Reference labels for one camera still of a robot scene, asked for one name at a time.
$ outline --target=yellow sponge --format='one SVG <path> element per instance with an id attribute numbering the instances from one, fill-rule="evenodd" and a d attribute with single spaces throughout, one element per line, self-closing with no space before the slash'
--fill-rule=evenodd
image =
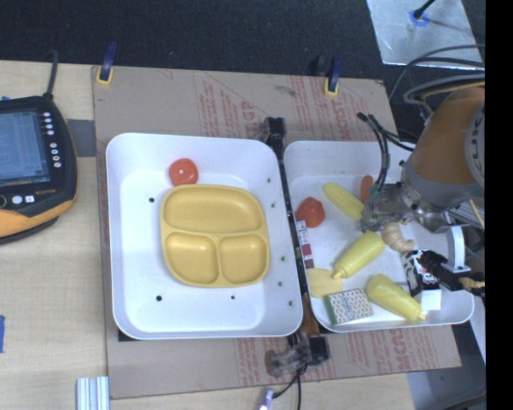
<path id="1" fill-rule="evenodd" d="M 327 182 L 323 192 L 341 211 L 353 220 L 362 219 L 364 204 L 354 195 L 335 182 Z"/>

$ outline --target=cardboard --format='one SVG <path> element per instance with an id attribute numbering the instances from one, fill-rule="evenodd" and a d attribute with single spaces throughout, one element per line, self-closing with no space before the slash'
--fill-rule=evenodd
<path id="1" fill-rule="evenodd" d="M 285 143 L 301 139 L 372 141 L 356 117 L 373 114 L 396 132 L 377 80 L 340 79 L 336 98 L 325 78 L 116 67 L 110 85 L 95 82 L 96 159 L 110 396 L 113 399 L 285 384 L 265 369 L 286 338 L 133 341 L 114 323 L 111 302 L 105 150 L 123 132 L 253 138 L 265 117 L 283 117 Z M 460 366 L 449 325 L 327 334 L 331 358 L 303 381 L 366 377 Z"/>

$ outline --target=yellow plate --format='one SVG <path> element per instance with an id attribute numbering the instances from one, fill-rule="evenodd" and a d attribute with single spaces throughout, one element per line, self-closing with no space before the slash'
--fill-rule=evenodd
<path id="1" fill-rule="evenodd" d="M 269 268 L 264 212 L 246 190 L 209 184 L 173 187 L 161 201 L 160 230 L 166 266 L 184 284 L 254 284 Z"/>

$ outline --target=black fabric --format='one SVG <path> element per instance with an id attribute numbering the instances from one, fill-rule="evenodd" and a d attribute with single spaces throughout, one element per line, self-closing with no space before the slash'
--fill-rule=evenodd
<path id="1" fill-rule="evenodd" d="M 485 43 L 486 0 L 462 2 Z M 109 41 L 115 64 L 137 67 L 307 74 L 317 56 L 337 56 L 341 77 L 382 79 L 388 92 L 403 69 L 382 63 L 366 0 L 0 0 L 0 60 L 46 61 L 56 49 L 60 62 L 100 64 Z M 392 108 L 399 127 L 421 131 L 401 96 Z"/>

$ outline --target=white tray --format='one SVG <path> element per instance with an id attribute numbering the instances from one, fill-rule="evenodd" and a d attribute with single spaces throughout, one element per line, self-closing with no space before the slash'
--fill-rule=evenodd
<path id="1" fill-rule="evenodd" d="M 392 144 L 389 145 L 389 151 L 391 163 L 387 182 L 393 183 L 400 178 L 399 161 L 406 160 L 410 152 Z M 320 226 L 307 229 L 315 267 L 333 269 L 342 252 L 361 234 L 356 222 L 324 195 L 323 185 L 327 182 L 336 182 L 355 196 L 359 196 L 361 179 L 366 174 L 375 179 L 380 165 L 381 154 L 377 143 L 298 141 L 287 146 L 284 152 L 284 166 L 292 209 L 295 211 L 304 199 L 312 196 L 321 201 L 326 214 Z M 402 232 L 405 239 L 414 239 L 416 249 L 432 249 L 448 256 L 445 234 L 432 234 L 415 222 L 402 226 Z M 394 282 L 406 285 L 400 254 L 386 246 L 384 252 L 370 264 L 352 277 L 343 278 L 343 289 L 364 288 L 376 273 L 384 273 Z M 465 290 L 441 290 L 441 310 L 424 312 L 426 319 L 416 324 L 409 324 L 396 314 L 372 304 L 373 316 L 346 324 L 332 325 L 324 301 L 311 297 L 311 304 L 318 322 L 334 332 L 446 325 L 468 320 L 474 309 L 473 296 Z"/>
<path id="2" fill-rule="evenodd" d="M 168 168 L 188 157 L 199 184 L 252 193 L 264 211 L 270 266 L 256 284 L 202 288 L 178 282 L 160 245 Z M 303 309 L 277 158 L 264 143 L 234 138 L 125 133 L 106 152 L 114 319 L 136 339 L 280 337 Z"/>

